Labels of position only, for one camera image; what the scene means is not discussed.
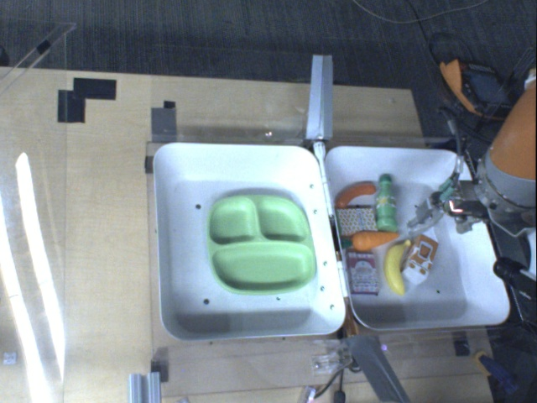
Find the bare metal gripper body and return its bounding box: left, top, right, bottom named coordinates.
left=439, top=181, right=493, bottom=233

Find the green toy bottle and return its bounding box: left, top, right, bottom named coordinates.
left=374, top=173, right=400, bottom=233

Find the white and brown carton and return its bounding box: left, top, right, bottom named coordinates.
left=400, top=233, right=440, bottom=286

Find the orange toy carrot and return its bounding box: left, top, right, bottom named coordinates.
left=340, top=230, right=400, bottom=253

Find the yellow banana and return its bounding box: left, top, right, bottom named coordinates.
left=383, top=238, right=413, bottom=297

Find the patterned white packet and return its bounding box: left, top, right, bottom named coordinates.
left=336, top=207, right=378, bottom=238

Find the white plastic tray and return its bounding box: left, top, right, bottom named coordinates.
left=152, top=142, right=347, bottom=342
left=324, top=145, right=512, bottom=332

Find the orange toy sausage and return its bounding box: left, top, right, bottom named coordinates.
left=334, top=181, right=378, bottom=210

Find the red and white carton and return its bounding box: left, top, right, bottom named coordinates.
left=345, top=249, right=381, bottom=297

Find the green divided plate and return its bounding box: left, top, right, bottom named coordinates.
left=206, top=195, right=317, bottom=296

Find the pale wood board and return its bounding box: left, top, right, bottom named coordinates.
left=146, top=75, right=511, bottom=399

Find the black cylinder on white bracket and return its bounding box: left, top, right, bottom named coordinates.
left=493, top=229, right=537, bottom=297

